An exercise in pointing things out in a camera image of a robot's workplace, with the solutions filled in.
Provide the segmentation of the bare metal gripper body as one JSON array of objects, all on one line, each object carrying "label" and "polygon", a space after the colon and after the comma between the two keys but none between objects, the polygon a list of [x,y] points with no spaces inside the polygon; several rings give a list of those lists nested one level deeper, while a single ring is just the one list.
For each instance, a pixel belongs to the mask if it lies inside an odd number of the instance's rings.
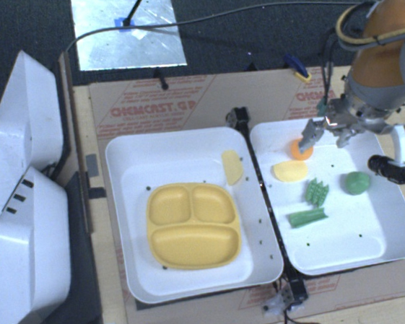
[{"label": "bare metal gripper body", "polygon": [[336,135],[342,128],[354,128],[357,134],[386,134],[393,128],[387,123],[388,110],[374,108],[354,95],[342,95],[329,100],[324,115],[325,129]]}]

